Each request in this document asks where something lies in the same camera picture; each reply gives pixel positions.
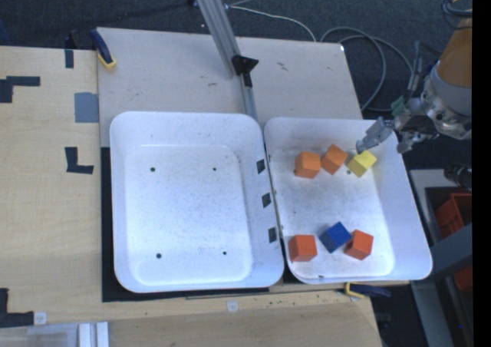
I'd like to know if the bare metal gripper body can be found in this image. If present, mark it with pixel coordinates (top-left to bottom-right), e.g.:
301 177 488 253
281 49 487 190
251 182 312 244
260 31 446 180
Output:
394 95 473 142

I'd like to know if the yellow cube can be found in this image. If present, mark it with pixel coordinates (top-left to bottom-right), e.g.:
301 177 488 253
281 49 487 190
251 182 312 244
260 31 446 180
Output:
346 149 378 178

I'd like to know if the orange cube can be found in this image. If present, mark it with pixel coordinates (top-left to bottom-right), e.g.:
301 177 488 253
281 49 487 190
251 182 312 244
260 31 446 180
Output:
320 144 349 176
294 150 322 180

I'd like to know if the white plastic tray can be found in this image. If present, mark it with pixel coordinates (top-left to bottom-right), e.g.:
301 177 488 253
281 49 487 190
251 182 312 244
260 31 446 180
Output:
109 110 285 294
263 116 433 286

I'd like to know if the blue cube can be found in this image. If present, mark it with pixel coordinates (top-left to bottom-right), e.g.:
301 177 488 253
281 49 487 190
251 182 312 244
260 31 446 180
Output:
318 221 353 254

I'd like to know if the red cube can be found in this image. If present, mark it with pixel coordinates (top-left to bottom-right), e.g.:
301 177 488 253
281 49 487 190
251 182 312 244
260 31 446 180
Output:
344 229 374 261
287 234 318 263

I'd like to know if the black cylinder on white bracket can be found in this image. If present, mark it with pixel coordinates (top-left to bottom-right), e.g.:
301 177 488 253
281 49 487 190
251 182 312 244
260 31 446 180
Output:
443 163 473 191

